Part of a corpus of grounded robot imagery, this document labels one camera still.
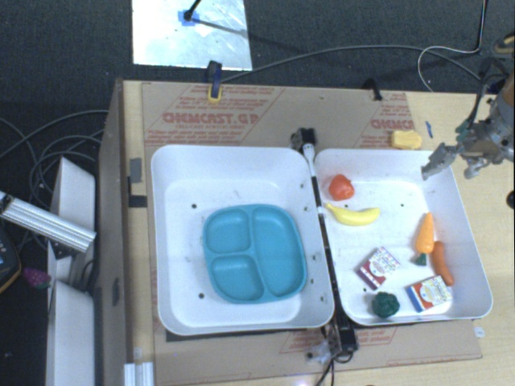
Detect maroon and white carton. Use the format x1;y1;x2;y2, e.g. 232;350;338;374
355;246;402;291

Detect purple grapes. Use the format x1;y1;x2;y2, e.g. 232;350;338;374
21;267;53;290

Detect thin black and white rod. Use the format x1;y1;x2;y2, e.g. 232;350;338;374
304;143;348;330

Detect yellow banana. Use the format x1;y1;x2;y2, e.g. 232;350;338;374
325;202;382;228

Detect white plastic tray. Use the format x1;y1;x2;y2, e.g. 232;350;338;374
313;147;494;326
150;144;336;336

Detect brown cardboard board red print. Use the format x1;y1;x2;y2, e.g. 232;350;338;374
141;82;484;372

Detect blue divided plate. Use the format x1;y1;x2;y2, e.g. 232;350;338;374
201;203;309;306

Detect orange sausage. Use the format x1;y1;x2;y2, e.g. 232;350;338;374
431;240;455;287

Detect yellow toy corn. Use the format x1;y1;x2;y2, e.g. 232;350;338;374
390;129;424;151

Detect red toy tomato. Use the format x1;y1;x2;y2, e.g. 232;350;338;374
328;174;356;201

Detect red white and blue carton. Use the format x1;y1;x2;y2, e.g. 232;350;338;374
405;275;454;314

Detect green broccoli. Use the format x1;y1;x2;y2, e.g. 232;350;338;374
370;291;401;319

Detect black block with thin wires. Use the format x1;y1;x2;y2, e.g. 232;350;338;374
290;127;319;150
328;322;360;356

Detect orange carrot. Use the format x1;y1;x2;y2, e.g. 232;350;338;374
414;211;436;267

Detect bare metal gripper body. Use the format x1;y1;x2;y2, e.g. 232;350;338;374
457;113;515;165

